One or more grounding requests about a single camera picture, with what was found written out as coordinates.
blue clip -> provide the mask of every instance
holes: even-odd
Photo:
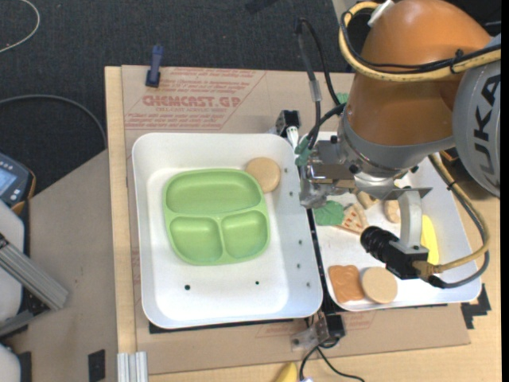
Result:
[[[152,48],[152,60],[150,62],[150,70],[146,73],[145,85],[152,88],[159,87],[159,80],[161,79],[161,73],[159,67],[161,66],[162,60],[162,47],[155,45]]]

green divided plate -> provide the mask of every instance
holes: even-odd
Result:
[[[261,255],[270,240],[265,197],[243,170],[179,173],[163,189],[173,250],[196,265],[237,263]]]

toy bread slice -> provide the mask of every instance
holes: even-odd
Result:
[[[344,219],[341,224],[336,225],[338,228],[345,231],[353,232],[357,235],[363,233],[363,230],[368,227],[366,215],[363,208],[359,203],[350,205],[344,210]]]

